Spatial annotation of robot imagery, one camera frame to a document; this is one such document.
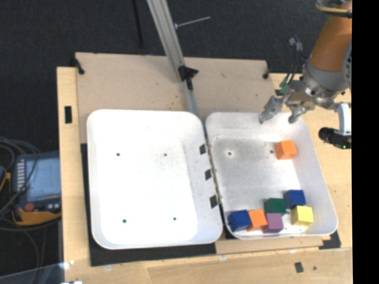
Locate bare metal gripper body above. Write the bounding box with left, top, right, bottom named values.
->
left=282, top=80, right=346, bottom=110

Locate orange cube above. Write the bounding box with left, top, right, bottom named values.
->
left=274, top=140, right=298, bottom=160
left=248, top=208, right=269, bottom=230

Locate white plastic tray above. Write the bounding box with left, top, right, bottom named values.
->
left=86, top=108, right=224, bottom=250
left=204, top=111, right=339, bottom=241

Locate blue cube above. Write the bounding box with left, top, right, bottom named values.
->
left=226, top=209, right=252, bottom=233
left=283, top=189, right=307, bottom=209

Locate green cube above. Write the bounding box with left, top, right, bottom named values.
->
left=263, top=197, right=287, bottom=216

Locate yellow cube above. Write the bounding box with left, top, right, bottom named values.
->
left=290, top=205, right=314, bottom=227

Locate purple cube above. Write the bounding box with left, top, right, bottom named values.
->
left=262, top=212, right=285, bottom=234

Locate pale brown flat board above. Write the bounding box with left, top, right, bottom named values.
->
left=75, top=51, right=325, bottom=256

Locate black cylinder on white bracket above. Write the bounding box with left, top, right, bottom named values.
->
left=318, top=102, right=353, bottom=150

